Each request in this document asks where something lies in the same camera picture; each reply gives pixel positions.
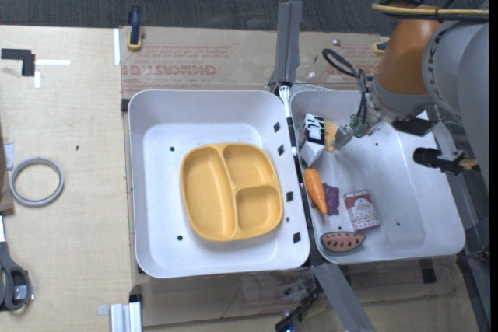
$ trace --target toy watermelon slice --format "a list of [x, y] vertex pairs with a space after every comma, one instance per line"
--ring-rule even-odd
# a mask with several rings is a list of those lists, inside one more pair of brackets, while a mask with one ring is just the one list
[[366, 235], [359, 232], [327, 232], [320, 237], [322, 246], [329, 253], [344, 253], [356, 249], [365, 242]]

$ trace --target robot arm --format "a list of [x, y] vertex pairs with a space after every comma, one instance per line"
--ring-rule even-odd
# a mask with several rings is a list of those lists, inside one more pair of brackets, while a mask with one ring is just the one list
[[[426, 5], [414, 10], [429, 15], [437, 12], [436, 7]], [[417, 149], [417, 163], [451, 174], [476, 169], [475, 163], [463, 160], [442, 122], [418, 117], [427, 107], [437, 105], [461, 122], [489, 192], [489, 11], [487, 17], [485, 11], [476, 15], [453, 14], [446, 22], [438, 21], [446, 19], [441, 14], [437, 19], [417, 19], [415, 13], [402, 17], [378, 73], [367, 80], [357, 78], [366, 100], [362, 98], [361, 112], [339, 127], [334, 148], [389, 123], [410, 134], [434, 133], [439, 148]]]

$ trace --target black clamp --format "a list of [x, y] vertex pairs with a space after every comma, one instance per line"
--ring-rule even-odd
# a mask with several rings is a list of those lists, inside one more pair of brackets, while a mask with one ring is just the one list
[[411, 117], [403, 121], [393, 121], [391, 125], [397, 131], [419, 137], [425, 136], [436, 125], [435, 121], [428, 121], [420, 117]]
[[132, 30], [128, 33], [126, 45], [131, 51], [140, 50], [140, 47], [142, 47], [142, 38], [140, 35], [140, 7], [137, 5], [134, 5], [128, 14], [128, 24], [132, 26]]
[[434, 169], [439, 168], [441, 172], [454, 176], [457, 176], [463, 170], [481, 170], [479, 164], [474, 159], [465, 159], [463, 154], [453, 160], [441, 159], [440, 156], [441, 151], [439, 149], [418, 147], [413, 152], [413, 161], [419, 165]]
[[31, 50], [2, 49], [2, 60], [23, 60], [23, 76], [34, 76], [34, 58]]

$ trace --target small box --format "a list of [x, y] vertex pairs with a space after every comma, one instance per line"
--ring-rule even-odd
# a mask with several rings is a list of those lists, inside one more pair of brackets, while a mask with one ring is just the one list
[[313, 114], [305, 114], [299, 129], [299, 155], [306, 166], [316, 161], [325, 150], [325, 120]]
[[368, 191], [346, 194], [344, 203], [355, 232], [376, 229], [381, 225]]

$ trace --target yellow clamp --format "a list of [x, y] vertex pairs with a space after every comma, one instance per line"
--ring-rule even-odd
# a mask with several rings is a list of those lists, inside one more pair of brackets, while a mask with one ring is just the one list
[[479, 163], [477, 162], [477, 159], [462, 159], [458, 165], [465, 170], [472, 170], [472, 168], [478, 166]]
[[132, 44], [131, 43], [131, 37], [132, 37], [132, 33], [128, 32], [128, 38], [126, 40], [126, 46], [127, 46], [127, 48], [129, 50], [131, 50], [131, 51], [140, 50], [140, 48], [142, 47], [142, 35], [139, 34], [139, 41], [137, 42], [137, 44]]
[[374, 44], [372, 44], [372, 51], [375, 55], [382, 55], [384, 54], [384, 49], [385, 49], [385, 46], [386, 45], [386, 42], [375, 42]]

